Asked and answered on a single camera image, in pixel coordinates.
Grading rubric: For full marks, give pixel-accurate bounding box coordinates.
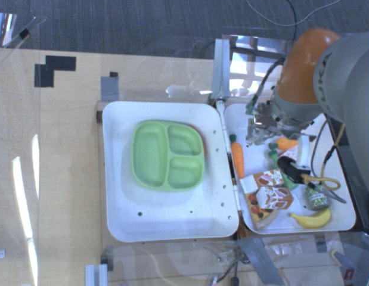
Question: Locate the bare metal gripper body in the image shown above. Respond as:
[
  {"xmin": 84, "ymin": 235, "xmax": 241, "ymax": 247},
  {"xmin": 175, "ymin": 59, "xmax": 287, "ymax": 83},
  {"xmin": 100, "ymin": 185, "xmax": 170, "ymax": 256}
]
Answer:
[{"xmin": 253, "ymin": 102, "xmax": 318, "ymax": 139}]

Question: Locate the white and orange carton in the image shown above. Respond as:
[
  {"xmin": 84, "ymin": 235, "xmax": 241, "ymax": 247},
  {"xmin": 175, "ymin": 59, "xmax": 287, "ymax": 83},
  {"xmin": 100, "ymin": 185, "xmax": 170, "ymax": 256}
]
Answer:
[{"xmin": 276, "ymin": 147, "xmax": 299, "ymax": 162}]

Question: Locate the brown and white carton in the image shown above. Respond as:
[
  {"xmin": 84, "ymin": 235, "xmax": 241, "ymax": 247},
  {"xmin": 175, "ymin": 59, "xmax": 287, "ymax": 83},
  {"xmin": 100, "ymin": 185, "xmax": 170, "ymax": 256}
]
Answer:
[
  {"xmin": 255, "ymin": 185, "xmax": 294, "ymax": 211},
  {"xmin": 239, "ymin": 169, "xmax": 285, "ymax": 195}
]

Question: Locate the pizza slice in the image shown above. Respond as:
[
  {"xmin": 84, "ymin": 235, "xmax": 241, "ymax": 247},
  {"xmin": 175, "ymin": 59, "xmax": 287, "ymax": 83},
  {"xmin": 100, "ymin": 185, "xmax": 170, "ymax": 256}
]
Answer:
[{"xmin": 244, "ymin": 192, "xmax": 280, "ymax": 231}]

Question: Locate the yellow banana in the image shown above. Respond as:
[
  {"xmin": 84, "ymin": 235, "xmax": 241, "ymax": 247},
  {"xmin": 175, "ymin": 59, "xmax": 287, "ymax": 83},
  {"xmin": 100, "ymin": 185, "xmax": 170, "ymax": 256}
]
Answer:
[{"xmin": 289, "ymin": 207, "xmax": 332, "ymax": 229}]

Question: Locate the green divided plate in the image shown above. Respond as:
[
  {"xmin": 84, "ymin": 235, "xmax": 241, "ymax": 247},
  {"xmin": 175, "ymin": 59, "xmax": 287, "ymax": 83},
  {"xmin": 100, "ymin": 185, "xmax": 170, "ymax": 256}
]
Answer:
[{"xmin": 130, "ymin": 120, "xmax": 206, "ymax": 193}]

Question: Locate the white plastic tray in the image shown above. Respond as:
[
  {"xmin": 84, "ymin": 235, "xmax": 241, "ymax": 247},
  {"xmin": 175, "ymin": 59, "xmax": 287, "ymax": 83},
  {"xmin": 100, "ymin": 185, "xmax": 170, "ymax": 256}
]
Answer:
[
  {"xmin": 224, "ymin": 102, "xmax": 357, "ymax": 236},
  {"xmin": 101, "ymin": 101, "xmax": 240, "ymax": 244}
]

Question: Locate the black cylinder on white bracket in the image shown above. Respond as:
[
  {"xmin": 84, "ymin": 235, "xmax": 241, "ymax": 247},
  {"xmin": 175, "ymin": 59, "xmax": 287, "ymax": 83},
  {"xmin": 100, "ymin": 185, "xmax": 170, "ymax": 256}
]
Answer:
[{"xmin": 277, "ymin": 134, "xmax": 312, "ymax": 186}]

